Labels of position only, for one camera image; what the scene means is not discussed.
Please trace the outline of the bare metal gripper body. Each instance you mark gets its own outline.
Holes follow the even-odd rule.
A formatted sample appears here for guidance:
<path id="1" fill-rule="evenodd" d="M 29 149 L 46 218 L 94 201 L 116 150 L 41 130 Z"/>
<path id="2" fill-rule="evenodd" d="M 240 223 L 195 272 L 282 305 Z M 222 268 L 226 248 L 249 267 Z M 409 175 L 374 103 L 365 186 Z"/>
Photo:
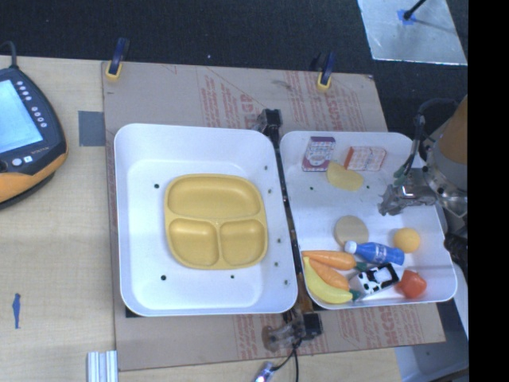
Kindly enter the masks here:
<path id="1" fill-rule="evenodd" d="M 412 168 L 402 185 L 402 197 L 412 205 L 440 205 L 454 216 L 468 213 L 467 192 L 434 168 Z"/>

